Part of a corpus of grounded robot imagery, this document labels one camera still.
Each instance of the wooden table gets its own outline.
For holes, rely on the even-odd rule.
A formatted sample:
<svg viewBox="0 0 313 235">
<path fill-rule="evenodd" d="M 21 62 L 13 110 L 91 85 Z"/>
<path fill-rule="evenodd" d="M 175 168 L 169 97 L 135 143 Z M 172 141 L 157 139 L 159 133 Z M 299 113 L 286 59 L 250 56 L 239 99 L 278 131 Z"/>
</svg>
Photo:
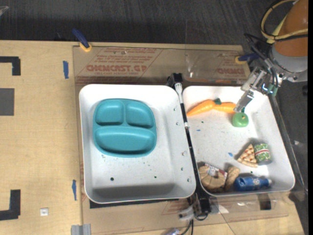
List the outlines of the wooden table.
<svg viewBox="0 0 313 235">
<path fill-rule="evenodd" d="M 72 48 L 77 45 L 77 42 L 0 41 L 0 56 L 21 60 L 21 75 L 12 75 L 11 63 L 0 63 L 0 88 L 14 89 L 14 115 L 0 116 L 0 216 L 9 210 L 11 190 L 21 193 L 20 215 L 0 221 L 0 234 L 68 235 L 72 225 L 84 223 L 73 76 Z M 181 47 L 121 43 L 110 46 Z M 63 61 L 68 62 L 68 79 Z M 44 208 L 48 208 L 48 215 L 41 215 Z M 288 215 L 229 225 L 197 225 L 194 234 L 303 234 L 294 203 L 285 198 L 280 208 Z M 161 224 L 159 227 L 157 231 L 136 234 L 159 235 L 164 232 Z"/>
</svg>

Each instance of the carrot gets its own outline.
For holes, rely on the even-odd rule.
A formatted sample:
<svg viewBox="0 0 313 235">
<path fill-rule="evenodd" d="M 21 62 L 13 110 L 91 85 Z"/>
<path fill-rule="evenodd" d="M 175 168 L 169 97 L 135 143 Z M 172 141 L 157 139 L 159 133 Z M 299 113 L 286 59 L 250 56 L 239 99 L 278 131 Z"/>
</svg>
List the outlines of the carrot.
<svg viewBox="0 0 313 235">
<path fill-rule="evenodd" d="M 216 104 L 213 109 L 222 111 L 222 112 L 227 112 L 227 113 L 235 113 L 234 108 L 236 107 L 236 104 L 234 103 L 221 103 L 221 104 Z"/>
<path fill-rule="evenodd" d="M 188 113 L 187 113 L 187 117 L 196 115 L 196 114 L 200 114 L 203 112 L 208 112 L 210 110 L 213 109 L 213 107 L 215 107 L 215 102 L 213 100 L 206 100 L 203 101 L 202 103 L 198 104 L 196 107 L 192 108 Z"/>
<path fill-rule="evenodd" d="M 235 113 L 234 108 L 236 107 L 236 104 L 234 103 L 216 103 L 218 101 L 213 101 L 213 100 L 206 100 L 203 101 L 202 103 L 198 104 L 196 107 L 192 108 L 188 113 L 187 117 L 197 115 L 200 113 L 208 112 L 212 109 L 222 111 L 222 112 L 227 112 L 227 113 Z"/>
</svg>

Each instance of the soda can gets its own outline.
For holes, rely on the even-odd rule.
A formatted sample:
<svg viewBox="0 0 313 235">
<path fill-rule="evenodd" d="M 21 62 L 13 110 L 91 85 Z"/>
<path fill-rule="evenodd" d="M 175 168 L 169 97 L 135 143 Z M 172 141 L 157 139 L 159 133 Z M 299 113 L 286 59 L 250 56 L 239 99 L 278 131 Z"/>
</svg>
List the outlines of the soda can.
<svg viewBox="0 0 313 235">
<path fill-rule="evenodd" d="M 254 156 L 258 165 L 268 165 L 269 163 L 272 162 L 267 143 L 255 145 Z"/>
</svg>

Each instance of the teal plate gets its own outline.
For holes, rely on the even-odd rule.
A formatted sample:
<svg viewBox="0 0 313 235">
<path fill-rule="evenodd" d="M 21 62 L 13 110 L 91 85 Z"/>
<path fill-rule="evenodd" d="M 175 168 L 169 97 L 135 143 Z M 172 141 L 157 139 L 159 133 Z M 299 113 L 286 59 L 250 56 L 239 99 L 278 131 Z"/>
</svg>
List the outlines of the teal plate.
<svg viewBox="0 0 313 235">
<path fill-rule="evenodd" d="M 157 143 L 156 120 L 145 103 L 130 99 L 105 99 L 93 114 L 93 141 L 103 154 L 143 157 Z"/>
</svg>

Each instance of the dark background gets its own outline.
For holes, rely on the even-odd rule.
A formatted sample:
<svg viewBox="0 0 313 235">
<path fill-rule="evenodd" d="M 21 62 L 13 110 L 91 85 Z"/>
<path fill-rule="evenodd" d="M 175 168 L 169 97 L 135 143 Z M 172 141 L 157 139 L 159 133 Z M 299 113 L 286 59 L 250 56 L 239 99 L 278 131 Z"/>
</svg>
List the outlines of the dark background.
<svg viewBox="0 0 313 235">
<path fill-rule="evenodd" d="M 275 0 L 0 0 L 9 9 L 0 17 L 1 40 L 76 41 L 79 29 L 90 42 L 242 45 L 244 33 L 262 37 L 260 20 Z M 268 32 L 291 5 L 277 8 Z M 305 200 L 295 198 L 308 234 L 307 82 L 284 81 L 276 99 L 304 180 Z"/>
</svg>

